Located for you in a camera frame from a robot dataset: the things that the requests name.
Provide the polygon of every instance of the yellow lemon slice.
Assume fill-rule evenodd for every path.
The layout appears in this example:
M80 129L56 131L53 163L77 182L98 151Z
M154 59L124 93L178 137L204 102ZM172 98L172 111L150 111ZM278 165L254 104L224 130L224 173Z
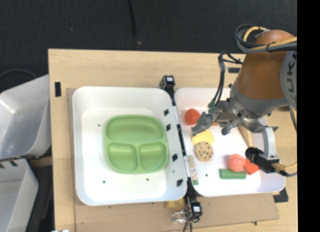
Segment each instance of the yellow lemon slice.
M198 133L196 136L193 136L191 141L193 145L196 145L199 142L208 142L209 144L213 144L215 138L211 130L206 129L205 131Z

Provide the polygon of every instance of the wooden table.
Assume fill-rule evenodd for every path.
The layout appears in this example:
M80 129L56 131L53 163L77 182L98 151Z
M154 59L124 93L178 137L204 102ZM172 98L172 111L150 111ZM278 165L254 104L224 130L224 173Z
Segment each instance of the wooden table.
M173 75L175 89L218 86L218 53L152 51L68 50L48 51L54 215L56 230L82 231L181 231L172 224L163 202L113 206L88 206L77 198L73 184L68 89L83 86L158 87L164 75ZM235 55L244 58L243 54ZM225 85L236 73L226 72ZM275 132L281 163L297 160L297 134L287 110L276 110L267 118ZM297 177L286 179L288 202L275 204L273 194L199 197L203 216L193 229L220 231L298 231Z

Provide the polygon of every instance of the black floor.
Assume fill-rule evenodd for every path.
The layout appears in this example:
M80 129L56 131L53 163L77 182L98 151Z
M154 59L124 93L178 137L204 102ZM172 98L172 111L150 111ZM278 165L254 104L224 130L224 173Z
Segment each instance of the black floor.
M298 0L0 0L0 93L47 74L50 48L239 53L237 26L297 21Z

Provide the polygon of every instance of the green plate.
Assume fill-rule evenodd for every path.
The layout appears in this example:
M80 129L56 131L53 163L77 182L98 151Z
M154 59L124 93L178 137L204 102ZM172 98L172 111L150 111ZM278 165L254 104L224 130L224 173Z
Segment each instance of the green plate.
M153 173L168 164L167 134L148 115L119 115L105 125L104 146L111 167L126 174Z

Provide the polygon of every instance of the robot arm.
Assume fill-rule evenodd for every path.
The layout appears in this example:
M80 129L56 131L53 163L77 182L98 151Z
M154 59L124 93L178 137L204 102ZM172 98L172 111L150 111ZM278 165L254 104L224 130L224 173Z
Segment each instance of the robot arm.
M239 75L231 86L227 100L220 100L224 83L224 61L219 56L220 84L215 97L203 112L192 134L208 129L213 122L219 123L221 133L227 135L232 128L241 126L252 133L262 133L264 151L248 148L246 156L267 172L274 172L274 163L279 163L273 131L260 118L270 115L280 107L297 109L297 38L282 30L268 30L257 26L236 30L237 45L246 52ZM252 32L258 31L254 43L247 42Z

